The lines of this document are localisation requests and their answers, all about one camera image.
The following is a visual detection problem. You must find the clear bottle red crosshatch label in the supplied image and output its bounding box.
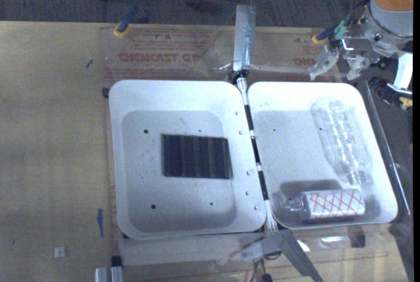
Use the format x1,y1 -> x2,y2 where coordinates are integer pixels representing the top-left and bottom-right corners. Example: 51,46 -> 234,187
283,188 -> 366,223

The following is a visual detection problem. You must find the white plastic tray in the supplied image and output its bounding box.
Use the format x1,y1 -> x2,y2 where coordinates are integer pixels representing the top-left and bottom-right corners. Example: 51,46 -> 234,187
246,81 -> 399,230
108,78 -> 268,240

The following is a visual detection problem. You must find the clear plastic bottle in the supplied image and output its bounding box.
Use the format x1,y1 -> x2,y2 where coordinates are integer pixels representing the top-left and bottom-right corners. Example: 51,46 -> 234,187
309,97 -> 374,186

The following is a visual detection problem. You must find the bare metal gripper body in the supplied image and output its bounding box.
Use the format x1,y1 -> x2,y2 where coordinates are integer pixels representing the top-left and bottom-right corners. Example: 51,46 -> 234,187
337,17 -> 408,62

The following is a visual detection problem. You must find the black ribbed rectangular panel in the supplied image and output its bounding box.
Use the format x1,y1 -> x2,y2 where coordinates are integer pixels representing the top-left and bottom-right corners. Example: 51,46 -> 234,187
160,133 -> 234,180

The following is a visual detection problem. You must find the black cylinder on white bracket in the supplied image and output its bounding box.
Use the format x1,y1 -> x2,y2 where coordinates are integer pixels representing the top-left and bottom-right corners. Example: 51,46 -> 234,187
367,52 -> 414,111

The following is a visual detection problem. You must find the thin black and white rod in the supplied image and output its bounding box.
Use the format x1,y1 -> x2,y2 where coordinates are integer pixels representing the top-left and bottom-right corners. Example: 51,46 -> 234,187
234,75 -> 280,233

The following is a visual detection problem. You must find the brown cardboard board red print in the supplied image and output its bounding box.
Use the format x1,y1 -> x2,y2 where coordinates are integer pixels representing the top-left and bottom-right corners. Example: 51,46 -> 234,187
99,26 -> 410,272

